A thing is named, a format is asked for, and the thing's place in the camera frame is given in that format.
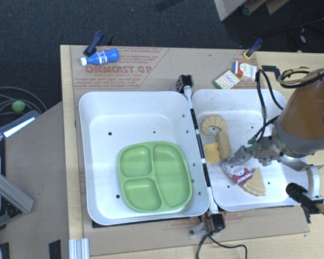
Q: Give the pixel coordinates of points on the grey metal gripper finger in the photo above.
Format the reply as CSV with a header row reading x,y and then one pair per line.
x,y
242,151
236,160

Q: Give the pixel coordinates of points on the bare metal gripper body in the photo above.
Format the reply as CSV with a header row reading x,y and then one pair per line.
x,y
267,148

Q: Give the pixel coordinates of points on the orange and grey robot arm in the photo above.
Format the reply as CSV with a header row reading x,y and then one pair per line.
x,y
303,112

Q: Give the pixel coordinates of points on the red and white packet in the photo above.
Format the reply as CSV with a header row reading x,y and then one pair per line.
x,y
236,173

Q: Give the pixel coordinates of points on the tan toy bread roll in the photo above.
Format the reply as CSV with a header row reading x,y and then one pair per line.
x,y
224,146

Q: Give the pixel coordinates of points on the yellow toy cheese block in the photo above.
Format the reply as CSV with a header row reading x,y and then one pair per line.
x,y
212,153

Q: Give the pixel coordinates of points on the tan toy pizza slice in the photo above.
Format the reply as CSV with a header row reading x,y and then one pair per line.
x,y
256,185

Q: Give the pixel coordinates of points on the thin black and white rod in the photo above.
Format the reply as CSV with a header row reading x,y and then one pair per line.
x,y
199,144

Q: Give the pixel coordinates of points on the tan toy croissant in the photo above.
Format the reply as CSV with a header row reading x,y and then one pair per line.
x,y
214,121

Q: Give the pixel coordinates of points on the white plastic tray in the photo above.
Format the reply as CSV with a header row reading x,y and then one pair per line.
x,y
140,112
240,104

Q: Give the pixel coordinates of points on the white carton with coloured dots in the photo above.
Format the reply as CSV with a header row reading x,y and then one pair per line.
x,y
226,80

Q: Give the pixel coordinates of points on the white red and blue carton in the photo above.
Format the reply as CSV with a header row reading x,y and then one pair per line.
x,y
245,70

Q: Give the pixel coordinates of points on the green divided plate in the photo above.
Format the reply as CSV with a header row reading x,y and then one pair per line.
x,y
155,177

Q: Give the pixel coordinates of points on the brown cardboard board red print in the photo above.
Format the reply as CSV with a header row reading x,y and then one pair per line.
x,y
156,63

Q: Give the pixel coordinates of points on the blue bottle with white cap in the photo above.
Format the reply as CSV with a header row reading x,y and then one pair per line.
x,y
102,57

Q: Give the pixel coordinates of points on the green ball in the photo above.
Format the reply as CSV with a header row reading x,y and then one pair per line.
x,y
18,106

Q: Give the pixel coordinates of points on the black cylinder on white bracket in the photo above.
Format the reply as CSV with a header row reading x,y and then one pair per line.
x,y
302,194

